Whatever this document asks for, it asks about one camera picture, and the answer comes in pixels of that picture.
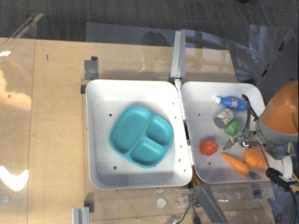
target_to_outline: blue bottle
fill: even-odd
[[[246,103],[243,99],[235,98],[235,97],[225,97],[221,98],[216,96],[215,98],[216,104],[223,104],[225,107],[232,109],[232,110],[246,110]]]

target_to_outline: teal plate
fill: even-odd
[[[172,126],[140,105],[132,105],[122,112],[109,134],[109,144],[116,153],[144,168],[157,165],[172,140]]]

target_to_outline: clear plastic sheet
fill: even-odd
[[[19,27],[0,39],[0,222],[27,223],[28,159],[36,23],[2,17],[0,30]]]
[[[273,75],[281,84],[298,79],[298,41],[293,30],[250,26],[246,40],[232,41],[200,31],[186,30],[185,81],[242,82],[261,88],[265,102],[279,89],[268,85]],[[225,33],[226,25],[221,27]],[[100,23],[86,26],[83,79],[168,81],[173,62],[175,32]],[[86,111],[83,96],[83,113]],[[85,206],[92,223],[290,223],[294,205],[289,193],[270,182],[217,184],[198,187],[121,189],[103,191],[93,186],[88,173],[88,136],[83,117],[85,147]],[[204,209],[196,193],[209,193],[215,209]]]

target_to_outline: toy carrot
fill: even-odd
[[[249,167],[245,163],[241,162],[238,159],[233,158],[232,156],[229,156],[226,153],[222,153],[221,155],[240,174],[249,175],[250,177],[252,177],[252,179],[256,178],[256,174],[252,173]]]

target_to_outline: orange toy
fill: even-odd
[[[226,153],[222,153],[221,155],[240,174],[242,174],[242,175],[250,175],[252,177],[252,179],[255,179],[256,174],[252,173],[250,171],[249,167],[245,163],[241,162],[238,159],[233,158],[232,156],[229,156]]]
[[[266,163],[262,151],[258,148],[247,149],[244,153],[244,159],[253,168],[262,168]]]

